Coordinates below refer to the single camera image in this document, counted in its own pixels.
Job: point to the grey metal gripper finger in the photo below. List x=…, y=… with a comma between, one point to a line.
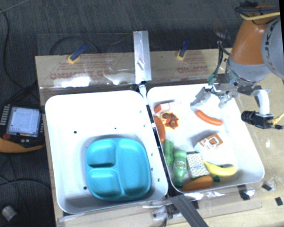
x=201, y=96
x=224, y=100

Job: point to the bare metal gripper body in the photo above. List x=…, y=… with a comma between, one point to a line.
x=225, y=87

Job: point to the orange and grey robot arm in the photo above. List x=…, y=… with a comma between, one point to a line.
x=248, y=48

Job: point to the small orange sausage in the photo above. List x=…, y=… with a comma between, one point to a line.
x=208, y=117

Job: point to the red and white packet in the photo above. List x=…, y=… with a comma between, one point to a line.
x=167, y=106

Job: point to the pizza slice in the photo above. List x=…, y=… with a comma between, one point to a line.
x=170, y=120

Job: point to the white and orange carton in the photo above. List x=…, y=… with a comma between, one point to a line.
x=209, y=142

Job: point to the large orange sausage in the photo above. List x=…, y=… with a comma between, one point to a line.
x=160, y=128

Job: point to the white plastic tray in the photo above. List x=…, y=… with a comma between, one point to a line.
x=240, y=151
x=94, y=115

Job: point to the light green vegetable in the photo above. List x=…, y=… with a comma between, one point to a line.
x=169, y=151

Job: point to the white patterned carton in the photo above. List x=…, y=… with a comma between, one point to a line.
x=197, y=165

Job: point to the yellow banana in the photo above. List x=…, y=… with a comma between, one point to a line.
x=221, y=170

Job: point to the green plastic bottle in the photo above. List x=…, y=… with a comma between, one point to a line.
x=180, y=166

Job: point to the orange carrot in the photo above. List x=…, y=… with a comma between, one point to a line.
x=197, y=183

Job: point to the brown cardboard board red print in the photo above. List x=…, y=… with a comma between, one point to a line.
x=97, y=67

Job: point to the blue divided plate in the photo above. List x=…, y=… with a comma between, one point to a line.
x=117, y=170

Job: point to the grey metal can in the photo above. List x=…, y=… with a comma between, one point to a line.
x=9, y=213

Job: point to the black cylinder on white bracket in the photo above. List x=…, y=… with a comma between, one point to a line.
x=256, y=119

